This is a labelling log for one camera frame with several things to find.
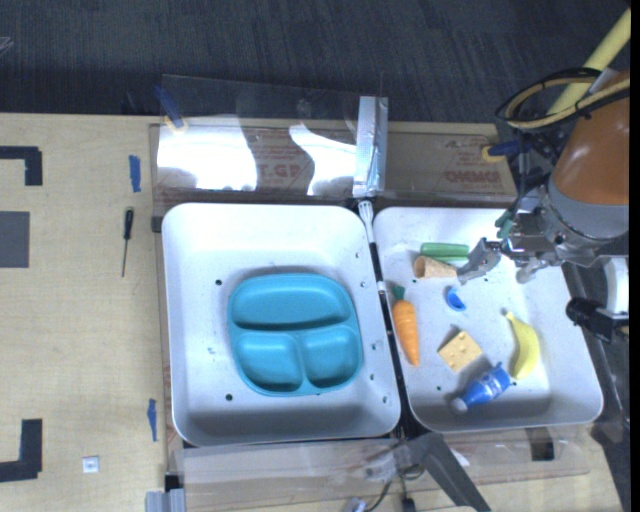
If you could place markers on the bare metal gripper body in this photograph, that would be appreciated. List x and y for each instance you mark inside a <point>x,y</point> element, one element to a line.
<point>532,232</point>

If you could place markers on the tan ice cream cone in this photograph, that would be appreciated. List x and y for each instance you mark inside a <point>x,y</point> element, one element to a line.
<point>432,267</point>

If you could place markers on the white plastic tray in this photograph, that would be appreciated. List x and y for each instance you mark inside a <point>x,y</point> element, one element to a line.
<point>505,400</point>
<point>200,310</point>

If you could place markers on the blue and white bottle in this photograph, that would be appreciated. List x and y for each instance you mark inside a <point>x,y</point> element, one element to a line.
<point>482,391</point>

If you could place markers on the green cylinder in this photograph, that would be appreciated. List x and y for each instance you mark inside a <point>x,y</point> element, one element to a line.
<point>442,249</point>

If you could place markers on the small white square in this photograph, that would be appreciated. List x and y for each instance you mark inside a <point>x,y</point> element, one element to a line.
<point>90,464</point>

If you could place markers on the yellow foam tube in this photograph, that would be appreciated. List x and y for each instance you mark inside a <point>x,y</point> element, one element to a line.
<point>607,45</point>

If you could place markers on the small blue curved piece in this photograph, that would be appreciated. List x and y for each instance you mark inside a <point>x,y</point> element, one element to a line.
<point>454,300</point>

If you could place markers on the black cylinder on white bracket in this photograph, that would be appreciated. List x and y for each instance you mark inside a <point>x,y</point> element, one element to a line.
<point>592,315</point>

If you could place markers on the orange carrot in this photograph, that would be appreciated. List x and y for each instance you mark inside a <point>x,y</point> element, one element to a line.
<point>406,325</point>

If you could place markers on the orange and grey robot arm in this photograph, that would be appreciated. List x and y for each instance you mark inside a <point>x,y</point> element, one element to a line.
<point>595,165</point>

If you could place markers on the black screwdriver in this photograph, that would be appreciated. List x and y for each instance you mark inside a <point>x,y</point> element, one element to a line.
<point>128,225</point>

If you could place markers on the blue divided plate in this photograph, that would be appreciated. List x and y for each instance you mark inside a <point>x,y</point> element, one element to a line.
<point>292,332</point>

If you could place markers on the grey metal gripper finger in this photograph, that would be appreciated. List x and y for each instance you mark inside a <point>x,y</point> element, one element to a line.
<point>481,260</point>
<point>531,271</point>

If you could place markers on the yellow cheese wedge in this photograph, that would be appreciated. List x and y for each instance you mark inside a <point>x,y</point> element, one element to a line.
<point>460,350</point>

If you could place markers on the yellow banana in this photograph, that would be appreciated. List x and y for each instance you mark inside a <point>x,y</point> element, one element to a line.
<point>527,345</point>

